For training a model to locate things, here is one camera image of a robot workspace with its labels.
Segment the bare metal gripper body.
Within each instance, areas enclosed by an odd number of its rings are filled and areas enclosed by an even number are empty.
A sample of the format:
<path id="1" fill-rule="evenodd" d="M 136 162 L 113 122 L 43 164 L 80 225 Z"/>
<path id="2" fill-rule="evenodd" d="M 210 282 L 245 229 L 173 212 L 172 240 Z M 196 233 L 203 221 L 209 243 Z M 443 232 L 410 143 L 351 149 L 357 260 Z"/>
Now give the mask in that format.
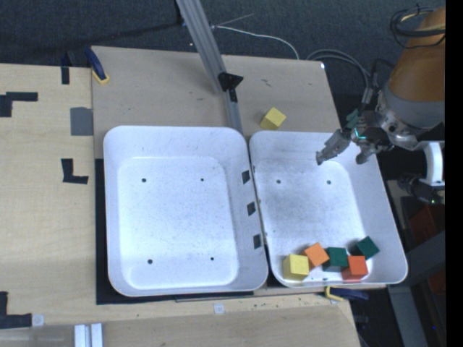
<path id="1" fill-rule="evenodd" d="M 362 107 L 351 120 L 351 141 L 363 152 L 418 150 L 427 131 L 426 107 L 404 99 L 379 99 L 373 110 Z"/>

